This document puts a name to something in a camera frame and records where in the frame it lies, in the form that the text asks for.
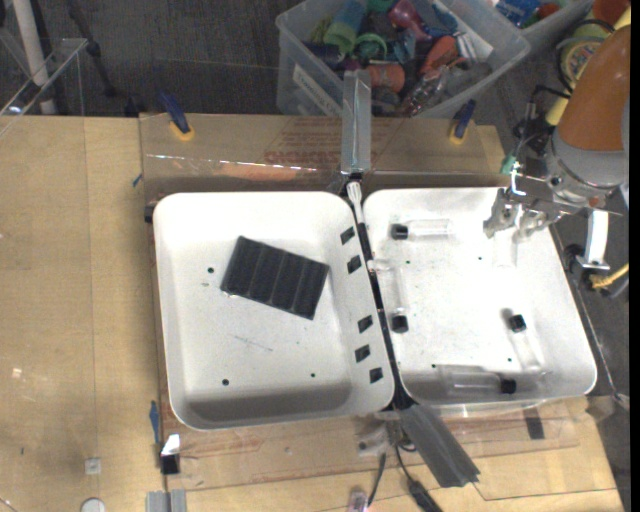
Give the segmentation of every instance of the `blue and yellow clamp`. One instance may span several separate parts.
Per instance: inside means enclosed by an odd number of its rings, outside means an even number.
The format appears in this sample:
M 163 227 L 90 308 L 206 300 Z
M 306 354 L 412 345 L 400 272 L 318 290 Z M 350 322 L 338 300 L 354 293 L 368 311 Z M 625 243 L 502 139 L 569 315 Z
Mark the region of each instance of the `blue and yellow clamp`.
M 476 102 L 469 100 L 458 110 L 456 115 L 453 116 L 451 130 L 449 131 L 449 140 L 454 144 L 460 145 L 467 138 L 467 127 L 469 126 L 469 121 L 471 121 L 475 109 Z
M 172 95 L 166 92 L 158 93 L 158 102 L 164 110 L 171 116 L 171 122 L 169 128 L 175 134 L 178 139 L 183 142 L 190 141 L 196 134 L 194 129 L 189 125 L 187 117 L 184 111 L 178 104 L 178 100 Z

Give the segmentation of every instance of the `yellow cable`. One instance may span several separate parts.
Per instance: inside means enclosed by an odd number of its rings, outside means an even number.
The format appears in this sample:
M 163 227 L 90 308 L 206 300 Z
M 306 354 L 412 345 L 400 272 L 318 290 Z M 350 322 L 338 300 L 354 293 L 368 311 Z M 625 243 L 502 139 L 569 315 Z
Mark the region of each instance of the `yellow cable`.
M 610 276 L 589 276 L 589 279 L 591 279 L 591 286 L 593 287 L 593 289 L 598 290 L 600 288 L 611 286 L 615 281 L 620 279 L 627 272 L 629 272 L 628 263 L 620 267 L 620 269 L 618 269 Z

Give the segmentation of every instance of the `black connector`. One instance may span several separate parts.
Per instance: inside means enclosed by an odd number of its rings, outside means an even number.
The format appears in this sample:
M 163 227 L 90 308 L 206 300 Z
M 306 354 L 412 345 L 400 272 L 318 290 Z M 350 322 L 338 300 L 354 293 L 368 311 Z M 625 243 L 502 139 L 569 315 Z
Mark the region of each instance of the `black connector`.
M 442 512 L 442 509 L 433 501 L 433 498 L 429 496 L 424 486 L 417 480 L 411 480 L 409 482 L 409 492 L 418 506 L 425 512 Z

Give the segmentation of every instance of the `scratch mark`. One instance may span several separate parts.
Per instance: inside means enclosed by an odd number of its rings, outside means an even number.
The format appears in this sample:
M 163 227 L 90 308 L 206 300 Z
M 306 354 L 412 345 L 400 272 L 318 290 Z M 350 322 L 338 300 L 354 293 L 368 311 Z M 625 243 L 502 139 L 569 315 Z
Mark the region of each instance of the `scratch mark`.
M 240 340 L 240 341 L 246 343 L 247 345 L 254 345 L 254 346 L 259 347 L 259 348 L 261 348 L 263 350 L 268 350 L 269 352 L 273 352 L 272 348 L 265 347 L 264 345 L 260 345 L 260 343 L 256 343 L 255 341 L 250 341 L 247 338 L 241 338 L 240 336 L 235 336 L 235 335 L 233 337 L 235 339 L 237 339 L 237 340 Z

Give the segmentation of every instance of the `wooden table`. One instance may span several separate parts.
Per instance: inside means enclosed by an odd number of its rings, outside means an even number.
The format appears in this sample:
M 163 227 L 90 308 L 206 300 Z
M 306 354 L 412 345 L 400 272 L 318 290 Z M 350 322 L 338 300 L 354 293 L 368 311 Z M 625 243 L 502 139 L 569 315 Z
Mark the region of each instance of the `wooden table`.
M 495 166 L 495 130 L 477 133 Z M 19 512 L 79 510 L 91 496 L 107 511 L 140 511 L 168 485 L 149 420 L 159 376 L 140 174 L 137 120 L 24 118 L 0 139 L 0 498 Z M 410 470 L 445 512 L 623 510 L 586 404 L 563 404 L 563 446 L 474 455 L 475 486 L 438 489 L 426 467 Z M 188 510 L 341 511 L 374 476 L 194 489 Z M 371 510 L 418 510 L 400 471 L 384 473 Z

